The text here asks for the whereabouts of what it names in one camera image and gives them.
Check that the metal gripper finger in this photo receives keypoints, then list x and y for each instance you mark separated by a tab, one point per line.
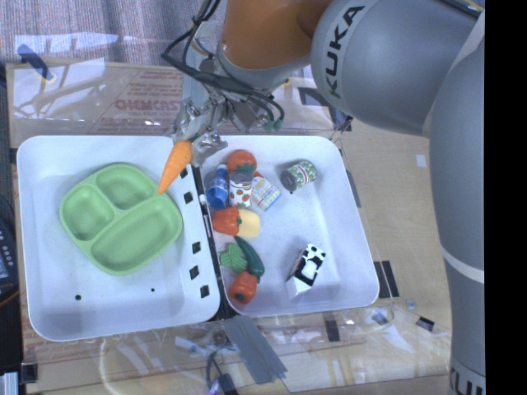
190	113
212	142

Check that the dark green toy chili pepper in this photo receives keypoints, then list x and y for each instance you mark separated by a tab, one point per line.
253	259

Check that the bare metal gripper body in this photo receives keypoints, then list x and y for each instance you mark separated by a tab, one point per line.
249	115

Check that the green divided plate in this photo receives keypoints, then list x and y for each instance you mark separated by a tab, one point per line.
123	229

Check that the orange toy carrot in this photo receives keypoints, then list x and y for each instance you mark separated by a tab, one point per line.
177	163

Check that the black and white milk carton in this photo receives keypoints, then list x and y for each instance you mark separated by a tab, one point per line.
306	272

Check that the orange toy bell pepper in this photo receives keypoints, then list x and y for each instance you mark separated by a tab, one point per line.
225	221
243	288

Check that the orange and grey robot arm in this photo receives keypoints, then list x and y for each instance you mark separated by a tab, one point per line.
383	56

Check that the orange toy tomato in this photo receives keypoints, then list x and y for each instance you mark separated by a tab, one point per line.
242	161

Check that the green and white can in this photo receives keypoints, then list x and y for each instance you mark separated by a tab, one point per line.
302	173

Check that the green toy leaf vegetable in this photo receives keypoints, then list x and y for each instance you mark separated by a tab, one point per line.
232	258

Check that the yellow toy lemon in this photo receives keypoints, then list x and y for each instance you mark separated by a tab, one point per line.
250	224

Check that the white can with orange print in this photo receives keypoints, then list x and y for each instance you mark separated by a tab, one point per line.
240	191

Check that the blue toy bottle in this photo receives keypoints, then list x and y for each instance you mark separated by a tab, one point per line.
217	191

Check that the white plastic tray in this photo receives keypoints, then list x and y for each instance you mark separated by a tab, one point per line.
82	311
313	220

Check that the pale packet, yellow blue print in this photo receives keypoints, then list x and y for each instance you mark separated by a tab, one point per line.
266	193

